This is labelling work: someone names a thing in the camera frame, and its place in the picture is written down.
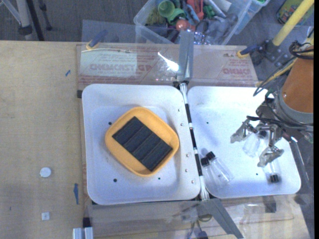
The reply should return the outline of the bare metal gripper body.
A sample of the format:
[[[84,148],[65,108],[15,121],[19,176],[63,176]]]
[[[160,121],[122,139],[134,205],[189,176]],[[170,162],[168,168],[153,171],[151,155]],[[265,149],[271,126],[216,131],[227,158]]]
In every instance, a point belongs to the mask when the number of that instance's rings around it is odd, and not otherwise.
[[[288,142],[298,142],[304,137],[302,132],[306,132],[307,126],[285,121],[275,113],[269,103],[262,103],[256,109],[255,116],[249,116],[250,121],[257,121],[256,130],[270,131],[270,145],[275,145],[281,138]]]

